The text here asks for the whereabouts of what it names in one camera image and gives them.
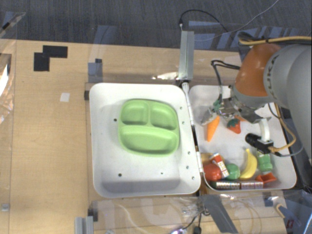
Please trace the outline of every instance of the can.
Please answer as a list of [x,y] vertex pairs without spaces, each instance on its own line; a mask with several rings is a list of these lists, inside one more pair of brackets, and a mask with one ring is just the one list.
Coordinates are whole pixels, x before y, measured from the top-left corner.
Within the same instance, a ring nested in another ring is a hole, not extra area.
[[215,189],[231,189],[231,190],[239,190],[240,183],[233,181],[212,181],[210,185]]
[[211,163],[216,164],[220,168],[222,178],[226,178],[230,175],[219,153],[213,154],[209,160]]
[[240,188],[242,190],[262,189],[263,182],[261,181],[241,181]]

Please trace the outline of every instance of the banana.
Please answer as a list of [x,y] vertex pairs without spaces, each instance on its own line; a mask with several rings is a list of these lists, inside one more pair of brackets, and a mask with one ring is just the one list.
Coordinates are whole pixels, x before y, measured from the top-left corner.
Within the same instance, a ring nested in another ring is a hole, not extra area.
[[247,152],[247,165],[244,171],[240,174],[240,179],[245,180],[251,178],[257,169],[257,159],[256,157],[250,153],[249,149],[246,149]]

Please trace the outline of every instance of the wooden surface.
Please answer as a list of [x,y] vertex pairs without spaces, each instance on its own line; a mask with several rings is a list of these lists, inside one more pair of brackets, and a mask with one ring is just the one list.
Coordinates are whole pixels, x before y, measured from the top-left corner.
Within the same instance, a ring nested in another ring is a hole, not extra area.
[[[42,52],[43,45],[68,46],[68,58],[51,58],[49,72],[34,72],[34,52]],[[103,60],[105,81],[149,82],[152,76],[177,71],[179,50],[22,40],[16,49],[13,146],[9,156],[0,153],[1,169],[11,170],[10,178],[9,174],[0,176],[10,187],[7,200],[11,209],[0,215],[0,233],[73,234],[75,217],[86,217],[89,193],[94,193],[93,188],[88,188],[83,96],[88,62]],[[211,59],[239,64],[237,53],[195,51],[195,79],[215,81]],[[228,81],[236,75],[233,70],[220,73]],[[70,93],[69,102],[60,101],[62,93]],[[246,221],[258,226],[263,220]],[[281,218],[275,214],[268,221],[282,226]],[[218,233],[209,218],[203,221],[202,228],[206,229],[203,233]],[[134,232],[162,233],[153,225],[143,229]],[[120,229],[117,233],[127,232]]]

